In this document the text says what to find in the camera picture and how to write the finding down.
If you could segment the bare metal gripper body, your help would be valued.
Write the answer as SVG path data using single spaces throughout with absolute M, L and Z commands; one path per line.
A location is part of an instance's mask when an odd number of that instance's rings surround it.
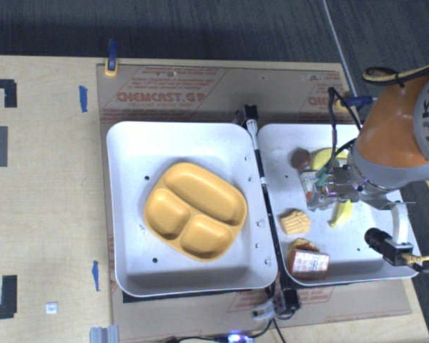
M 354 165 L 334 167 L 323 186 L 323 196 L 332 202 L 385 204 L 386 188 L 369 181 Z

